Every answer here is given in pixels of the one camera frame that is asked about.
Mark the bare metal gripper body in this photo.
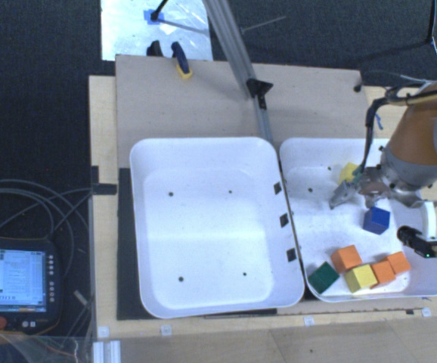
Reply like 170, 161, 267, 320
354, 166, 437, 209

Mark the blue cube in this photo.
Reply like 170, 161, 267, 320
362, 206, 392, 236

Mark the yellow cube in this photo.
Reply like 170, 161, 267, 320
338, 162, 360, 185
344, 263, 379, 294

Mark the white plastic tray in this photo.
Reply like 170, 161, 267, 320
278, 137, 437, 303
129, 137, 305, 320

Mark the orange cube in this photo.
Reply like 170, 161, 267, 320
386, 250, 412, 277
330, 244, 363, 275
370, 259, 397, 289

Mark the green cube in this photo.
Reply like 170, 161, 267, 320
308, 261, 340, 295

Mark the brown cardboard board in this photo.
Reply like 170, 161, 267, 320
114, 54, 424, 321

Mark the black cylinder on white bracket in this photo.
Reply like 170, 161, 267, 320
396, 199, 437, 259

